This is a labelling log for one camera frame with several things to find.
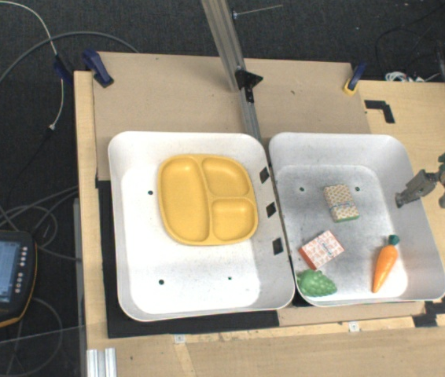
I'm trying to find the brown cardboard board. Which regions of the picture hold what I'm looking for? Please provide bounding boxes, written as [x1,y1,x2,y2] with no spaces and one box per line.
[91,51,426,328]

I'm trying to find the green patterned carton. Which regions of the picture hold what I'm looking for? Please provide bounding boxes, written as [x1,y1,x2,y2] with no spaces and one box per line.
[322,184,361,224]

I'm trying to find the white plastic tray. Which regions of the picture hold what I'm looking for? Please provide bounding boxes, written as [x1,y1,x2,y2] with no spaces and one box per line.
[107,130,296,323]
[268,132,445,308]

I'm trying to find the yellow divided plate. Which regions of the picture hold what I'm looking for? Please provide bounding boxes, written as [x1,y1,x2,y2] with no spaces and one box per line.
[157,154,259,247]

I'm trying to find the orange patterned carton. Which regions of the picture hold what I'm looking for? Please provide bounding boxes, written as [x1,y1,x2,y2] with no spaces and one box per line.
[298,230,346,272]

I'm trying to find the green grapes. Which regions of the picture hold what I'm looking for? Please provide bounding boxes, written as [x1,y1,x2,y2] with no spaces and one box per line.
[296,269,338,298]

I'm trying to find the orange carrot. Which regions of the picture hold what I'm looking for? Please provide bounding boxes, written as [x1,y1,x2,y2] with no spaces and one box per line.
[371,234,401,294]

